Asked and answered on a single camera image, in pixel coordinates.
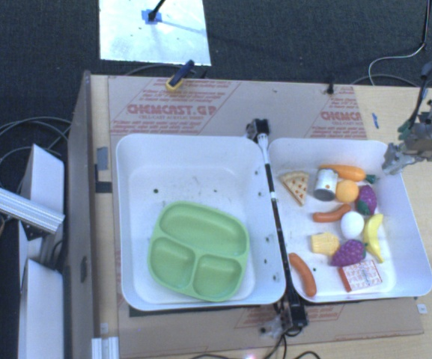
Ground brown cardboard board red print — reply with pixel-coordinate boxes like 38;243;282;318
107;75;425;348

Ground yellow banana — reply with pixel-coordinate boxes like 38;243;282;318
362;212;386;265

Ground yellow toy cupcake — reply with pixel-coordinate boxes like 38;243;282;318
309;231;341;256

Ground black block with thin wires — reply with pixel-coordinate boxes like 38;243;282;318
260;300;310;339
246;117;271;140

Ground toy pizza slice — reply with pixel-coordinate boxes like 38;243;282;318
279;170;310;206

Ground orange carrot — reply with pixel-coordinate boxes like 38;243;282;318
317;163;380;185

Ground green divided plate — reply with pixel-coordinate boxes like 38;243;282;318
147;200;252;304

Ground purple grapes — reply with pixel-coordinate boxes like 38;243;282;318
329;239;368;269
354;184;379;217

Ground red and white packet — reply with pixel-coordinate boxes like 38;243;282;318
338;259;384;293

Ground white plastic tray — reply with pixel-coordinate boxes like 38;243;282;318
267;137;432;304
115;132;288;312

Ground orange sausage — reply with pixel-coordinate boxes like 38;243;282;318
288;252;318;298
311;203;353;224

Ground white egg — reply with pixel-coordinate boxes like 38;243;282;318
340;210;365;240

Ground orange toy fruit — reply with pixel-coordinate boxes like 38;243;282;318
335;179;360;203

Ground small white can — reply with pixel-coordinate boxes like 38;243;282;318
313;168;340;203

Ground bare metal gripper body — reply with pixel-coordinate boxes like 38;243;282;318
398;119;432;163

